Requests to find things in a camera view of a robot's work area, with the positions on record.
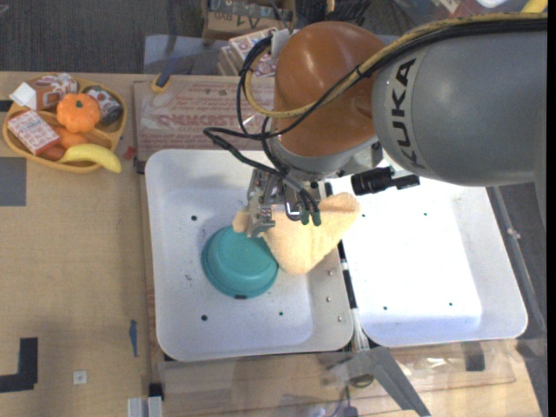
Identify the red and white packet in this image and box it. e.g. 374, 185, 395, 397
5, 109, 62, 157

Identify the orange carrot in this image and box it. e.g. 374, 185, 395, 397
53, 125, 90, 149

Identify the brown cardboard board, red print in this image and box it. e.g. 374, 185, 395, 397
131, 75, 519, 393

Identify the white plastic tray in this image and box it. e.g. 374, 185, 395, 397
143, 148, 355, 362
328, 175, 530, 349

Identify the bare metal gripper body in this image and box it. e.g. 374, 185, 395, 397
246, 167, 326, 224

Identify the red sausage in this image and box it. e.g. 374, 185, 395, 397
40, 144, 67, 162

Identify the pale yellow cloth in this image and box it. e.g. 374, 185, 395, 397
230, 191, 362, 276

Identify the yellow divided plate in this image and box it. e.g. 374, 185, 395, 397
1, 72, 129, 175

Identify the white and orange carton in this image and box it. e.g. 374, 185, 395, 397
8, 72, 79, 112

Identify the black cylinder on white bracket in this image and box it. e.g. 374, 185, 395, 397
350, 145, 422, 197

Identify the yellow banana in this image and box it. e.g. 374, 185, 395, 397
57, 142, 123, 175

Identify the small printed can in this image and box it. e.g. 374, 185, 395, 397
83, 85, 124, 127

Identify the teal bowl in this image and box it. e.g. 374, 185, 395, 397
200, 225, 281, 301

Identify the orange pumpkin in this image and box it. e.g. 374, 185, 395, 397
56, 92, 103, 135

